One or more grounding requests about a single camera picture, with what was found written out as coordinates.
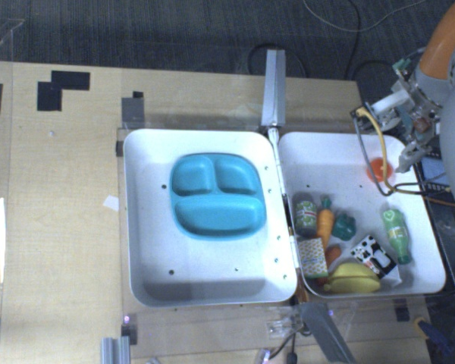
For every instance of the orange sausage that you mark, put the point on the orange sausage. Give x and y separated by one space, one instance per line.
333 254

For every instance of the blue divided plate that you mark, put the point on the blue divided plate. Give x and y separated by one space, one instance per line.
216 211

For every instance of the orange carrot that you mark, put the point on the orange carrot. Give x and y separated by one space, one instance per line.
325 222

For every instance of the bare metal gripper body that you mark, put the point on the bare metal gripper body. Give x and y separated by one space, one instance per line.
417 106

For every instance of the yellow banana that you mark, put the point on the yellow banana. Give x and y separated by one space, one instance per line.
354 279

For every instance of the yellow patterned packet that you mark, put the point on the yellow patterned packet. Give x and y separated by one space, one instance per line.
312 258

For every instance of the white plastic tray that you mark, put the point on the white plastic tray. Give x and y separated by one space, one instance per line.
337 165
151 218

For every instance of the green plastic bottle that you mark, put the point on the green plastic bottle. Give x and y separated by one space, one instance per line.
396 233

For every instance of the black and white carton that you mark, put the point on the black and white carton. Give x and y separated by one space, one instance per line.
369 254

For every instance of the orange round bowl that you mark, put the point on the orange round bowl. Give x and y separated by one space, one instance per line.
375 169

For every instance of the dark green broccoli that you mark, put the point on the dark green broccoli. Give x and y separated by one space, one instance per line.
344 226

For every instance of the green can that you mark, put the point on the green can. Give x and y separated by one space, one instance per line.
305 216

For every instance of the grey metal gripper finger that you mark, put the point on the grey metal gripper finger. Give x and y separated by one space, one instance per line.
424 150
405 161

